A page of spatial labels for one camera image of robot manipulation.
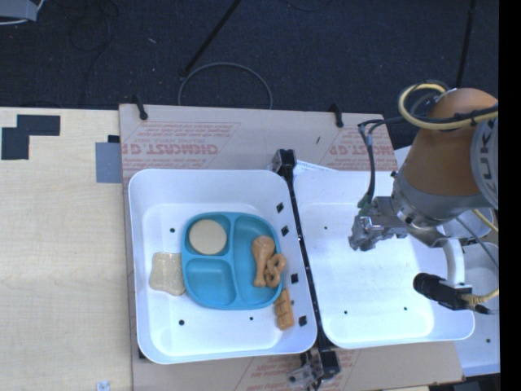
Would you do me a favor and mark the white plastic tray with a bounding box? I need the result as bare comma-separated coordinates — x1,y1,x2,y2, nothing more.
127,168,319,366
292,160,476,350

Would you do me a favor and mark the thin black and white rod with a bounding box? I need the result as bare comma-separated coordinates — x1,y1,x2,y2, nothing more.
281,165,331,360

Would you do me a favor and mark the brown toy waffle bar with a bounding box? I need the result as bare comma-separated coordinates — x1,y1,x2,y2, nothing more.
273,288,296,332

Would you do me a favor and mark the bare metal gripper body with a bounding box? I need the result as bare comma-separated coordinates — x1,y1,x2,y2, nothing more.
367,195,433,240

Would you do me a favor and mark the blue divided plate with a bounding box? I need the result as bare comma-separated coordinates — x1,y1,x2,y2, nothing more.
180,211,284,311

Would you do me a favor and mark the brown cardboard board, red print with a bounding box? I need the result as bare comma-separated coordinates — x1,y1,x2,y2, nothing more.
118,103,466,391

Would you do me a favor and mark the beige toy bread slice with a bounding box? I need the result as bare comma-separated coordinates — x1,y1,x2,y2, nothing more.
148,251,187,297

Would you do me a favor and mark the beige round biscuit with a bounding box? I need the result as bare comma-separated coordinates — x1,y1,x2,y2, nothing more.
187,218,228,257

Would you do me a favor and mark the tan toy pretzel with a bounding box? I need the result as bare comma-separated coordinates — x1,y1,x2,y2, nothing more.
264,253,287,288

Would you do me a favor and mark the black cylinder on white bracket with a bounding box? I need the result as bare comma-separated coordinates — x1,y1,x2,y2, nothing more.
412,237,474,311

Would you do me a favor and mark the tan toy chicken drumstick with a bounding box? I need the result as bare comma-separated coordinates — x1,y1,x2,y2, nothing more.
250,235,277,288

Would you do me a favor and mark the black block with thin wires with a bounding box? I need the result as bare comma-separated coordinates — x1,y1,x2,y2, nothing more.
271,148,297,174
316,349,339,381

